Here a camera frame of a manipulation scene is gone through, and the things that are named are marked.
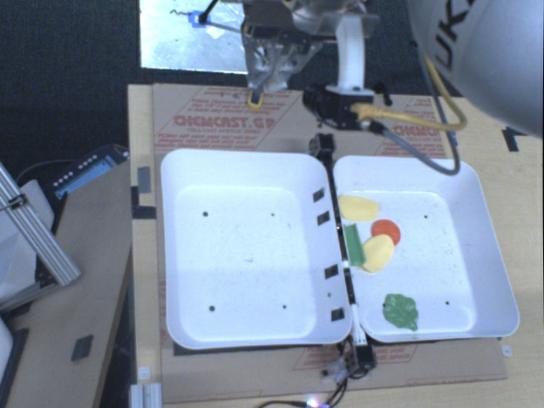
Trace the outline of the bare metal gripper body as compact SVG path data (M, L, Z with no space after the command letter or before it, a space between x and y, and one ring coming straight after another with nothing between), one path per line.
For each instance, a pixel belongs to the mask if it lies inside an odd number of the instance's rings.
M241 37L245 58L249 44L263 45L269 50L271 71L277 48L298 46L305 66L323 42L337 38L337 29L342 21L351 15L359 20L366 14L363 0L241 1L244 11Z

